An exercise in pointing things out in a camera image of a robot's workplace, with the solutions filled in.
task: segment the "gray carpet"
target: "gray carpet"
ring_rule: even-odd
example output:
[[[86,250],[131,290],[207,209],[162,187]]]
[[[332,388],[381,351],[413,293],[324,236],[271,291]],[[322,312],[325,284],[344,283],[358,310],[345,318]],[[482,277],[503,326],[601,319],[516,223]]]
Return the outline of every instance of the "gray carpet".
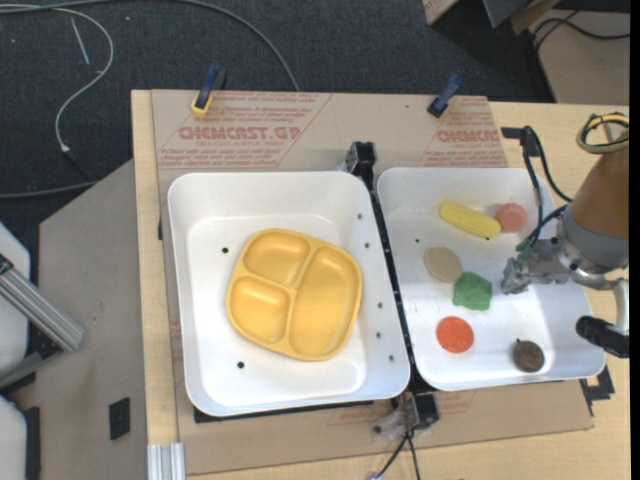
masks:
[[[528,38],[515,37],[508,23],[493,29],[481,0],[461,0],[433,27],[421,0],[199,1],[257,27],[303,91],[437,94],[459,73],[466,94],[551,101]],[[77,165],[61,153],[54,120],[62,103],[103,68],[107,41],[74,18],[87,64],[69,15],[0,16],[0,194],[99,180],[130,159],[132,89],[196,89],[216,61],[227,68],[227,89],[293,90],[265,43],[224,14],[148,0],[76,10],[102,23],[115,43],[111,70],[61,120]],[[76,195],[0,199],[0,221],[21,236]]]

